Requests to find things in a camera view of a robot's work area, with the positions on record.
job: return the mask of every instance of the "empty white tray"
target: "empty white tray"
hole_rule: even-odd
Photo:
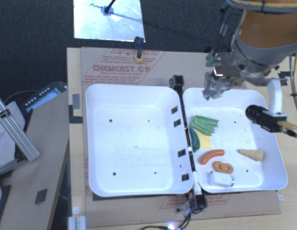
[[[223,97],[206,100],[200,88],[189,88],[183,94],[186,116],[191,123],[195,115],[218,119],[218,127],[210,136],[212,149],[223,149],[224,156],[214,157],[207,164],[199,163],[208,150],[194,154],[197,179],[202,189],[210,193],[280,190],[288,182],[283,159],[274,133],[253,124],[245,115],[251,104],[266,108],[264,98],[252,90],[230,90]],[[263,150],[262,161],[254,161],[238,153],[238,149]],[[230,163],[235,182],[232,187],[210,186],[210,173],[215,161]]]
[[[193,185],[179,97],[168,87],[86,91],[89,185],[99,196],[183,194]]]

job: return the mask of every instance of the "dark floor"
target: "dark floor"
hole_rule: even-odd
[[[140,0],[145,49],[203,52],[216,43],[219,8],[225,0]],[[238,18],[229,22],[220,50],[229,47]],[[73,0],[0,0],[0,97],[67,81],[66,48],[131,48],[132,43],[73,37]],[[21,105],[32,93],[10,101]],[[53,229],[64,229],[68,213],[65,178]]]

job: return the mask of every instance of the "brown toy pretzel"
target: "brown toy pretzel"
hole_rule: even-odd
[[[214,170],[221,173],[231,174],[234,171],[233,166],[229,163],[222,163],[221,161],[216,161],[213,164]]]

